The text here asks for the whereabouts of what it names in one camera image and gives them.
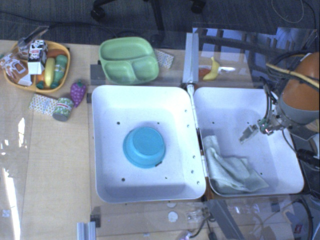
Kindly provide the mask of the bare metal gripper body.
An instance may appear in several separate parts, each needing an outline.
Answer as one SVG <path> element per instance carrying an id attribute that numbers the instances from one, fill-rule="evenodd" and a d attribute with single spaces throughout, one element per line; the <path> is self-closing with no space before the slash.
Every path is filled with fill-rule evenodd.
<path id="1" fill-rule="evenodd" d="M 281 110 L 269 110 L 262 119 L 257 121 L 257 124 L 260 132 L 268 136 L 275 131 L 292 129 L 292 121 Z"/>

